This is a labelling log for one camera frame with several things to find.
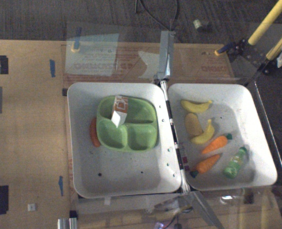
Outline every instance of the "banana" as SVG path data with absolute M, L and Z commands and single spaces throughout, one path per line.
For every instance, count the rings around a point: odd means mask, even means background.
M 181 106 L 191 113 L 202 113 L 209 108 L 211 103 L 211 100 L 203 104 L 194 104 L 187 100 L 181 100 Z
M 205 131 L 202 134 L 193 137 L 190 141 L 194 144 L 204 144 L 214 136 L 214 133 L 215 133 L 215 129 L 212 125 L 212 120 L 209 119 L 208 126 L 205 129 Z

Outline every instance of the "black cable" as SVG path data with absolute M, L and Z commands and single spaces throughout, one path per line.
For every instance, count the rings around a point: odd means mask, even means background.
M 142 5 L 143 9 L 145 10 L 145 12 L 155 21 L 157 22 L 160 26 L 162 26 L 164 29 L 172 31 L 173 30 L 173 21 L 175 21 L 178 18 L 178 14 L 179 14 L 179 0 L 175 0 L 176 1 L 176 13 L 174 18 L 171 20 L 169 28 L 167 26 L 165 26 L 161 21 L 159 21 L 158 19 L 156 19 L 150 12 L 149 10 L 146 8 L 146 6 L 144 5 L 143 0 L 139 0 L 140 4 Z
M 177 217 L 177 216 L 174 216 L 174 217 L 172 218 L 172 220 L 170 221 L 170 223 L 169 223 L 166 227 L 163 227 L 163 229 L 169 228 L 169 226 L 175 221 L 176 217 Z

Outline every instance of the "green bowl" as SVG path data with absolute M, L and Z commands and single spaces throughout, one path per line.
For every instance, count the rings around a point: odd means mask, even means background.
M 122 152 L 144 152 L 157 142 L 158 125 L 154 106 L 148 101 L 128 97 L 125 123 L 118 128 L 111 121 L 115 96 L 105 97 L 97 109 L 96 130 L 102 145 Z

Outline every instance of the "orange carrot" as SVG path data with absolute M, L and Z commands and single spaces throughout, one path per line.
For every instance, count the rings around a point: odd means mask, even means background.
M 96 118 L 93 118 L 90 124 L 90 138 L 94 147 L 99 147 L 101 145 L 97 137 Z
M 205 147 L 205 149 L 202 150 L 202 154 L 207 154 L 209 152 L 212 152 L 216 149 L 219 149 L 221 147 L 224 147 L 225 145 L 227 145 L 228 140 L 232 139 L 232 135 L 228 134 L 226 136 L 221 135 L 217 138 L 215 138 L 208 146 Z
M 208 172 L 216 164 L 220 157 L 221 155 L 217 154 L 202 160 L 196 165 L 195 170 L 190 172 L 190 175 L 195 178 L 198 173 L 203 174 Z

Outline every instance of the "dark gray carpet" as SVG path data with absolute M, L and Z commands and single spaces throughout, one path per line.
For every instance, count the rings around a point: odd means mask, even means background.
M 178 40 L 224 43 L 246 36 L 250 22 L 259 23 L 278 0 L 179 0 Z M 66 40 L 74 26 L 91 24 L 130 26 L 134 41 L 156 41 L 148 29 L 161 29 L 135 0 L 0 0 L 0 39 Z M 173 0 L 144 0 L 164 24 L 174 14 Z M 210 21 L 211 33 L 197 33 L 195 19 Z M 282 15 L 276 23 L 282 23 Z M 137 27 L 146 28 L 147 33 Z

